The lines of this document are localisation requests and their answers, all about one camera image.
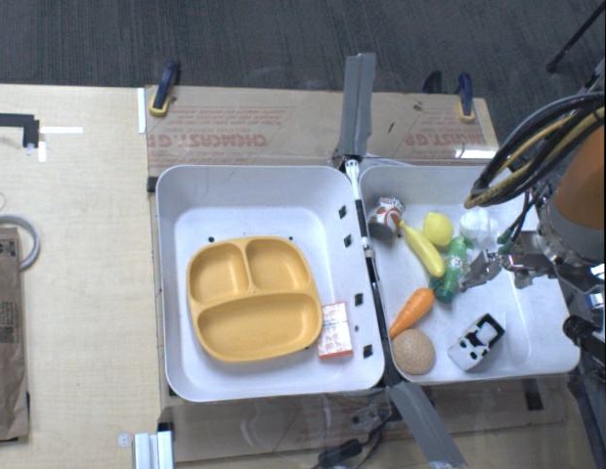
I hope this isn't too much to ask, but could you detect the brown round bread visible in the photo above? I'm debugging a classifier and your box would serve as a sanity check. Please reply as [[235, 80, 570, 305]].
[[391, 327, 437, 376]]

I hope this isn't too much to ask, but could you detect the white plastic tray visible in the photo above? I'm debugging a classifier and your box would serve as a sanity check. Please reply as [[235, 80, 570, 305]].
[[154, 164, 386, 404], [358, 163, 583, 387]]

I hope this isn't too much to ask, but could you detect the orange carrot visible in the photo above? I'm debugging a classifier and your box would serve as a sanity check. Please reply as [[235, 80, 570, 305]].
[[387, 286, 438, 340]]

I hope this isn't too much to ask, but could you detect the yellow banana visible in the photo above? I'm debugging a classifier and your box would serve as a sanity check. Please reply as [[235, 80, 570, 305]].
[[398, 218, 448, 279]]

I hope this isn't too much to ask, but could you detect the orange and white carton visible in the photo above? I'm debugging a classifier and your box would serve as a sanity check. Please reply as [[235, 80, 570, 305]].
[[317, 301, 356, 361]]

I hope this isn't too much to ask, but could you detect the black and white carton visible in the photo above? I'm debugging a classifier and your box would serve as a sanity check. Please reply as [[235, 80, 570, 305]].
[[446, 312, 506, 372]]

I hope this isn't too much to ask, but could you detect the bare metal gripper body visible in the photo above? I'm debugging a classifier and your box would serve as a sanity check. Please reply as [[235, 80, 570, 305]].
[[498, 230, 562, 290]]

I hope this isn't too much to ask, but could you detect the green plastic bottle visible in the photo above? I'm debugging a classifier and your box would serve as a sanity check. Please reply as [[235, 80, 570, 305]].
[[433, 234, 476, 306]]

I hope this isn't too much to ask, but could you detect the red and white can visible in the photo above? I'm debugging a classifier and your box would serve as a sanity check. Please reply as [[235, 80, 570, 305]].
[[367, 195, 408, 239]]

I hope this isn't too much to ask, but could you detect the black cylinder on white bracket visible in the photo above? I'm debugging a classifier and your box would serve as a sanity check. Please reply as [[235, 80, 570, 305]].
[[561, 306, 606, 362]]

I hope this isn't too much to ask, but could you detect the brown cardboard board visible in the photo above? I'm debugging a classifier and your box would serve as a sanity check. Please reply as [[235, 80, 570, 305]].
[[145, 84, 581, 464]]

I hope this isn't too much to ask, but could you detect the brown paper bag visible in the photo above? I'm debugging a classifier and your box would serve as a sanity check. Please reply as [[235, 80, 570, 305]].
[[0, 227, 31, 444]]

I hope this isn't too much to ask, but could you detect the yellow lemon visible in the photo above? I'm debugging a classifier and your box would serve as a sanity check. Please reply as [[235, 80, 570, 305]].
[[421, 210, 455, 249]]

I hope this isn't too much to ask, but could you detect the yellow divided plate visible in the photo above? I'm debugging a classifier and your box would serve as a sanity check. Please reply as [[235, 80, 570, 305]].
[[185, 234, 325, 364]]

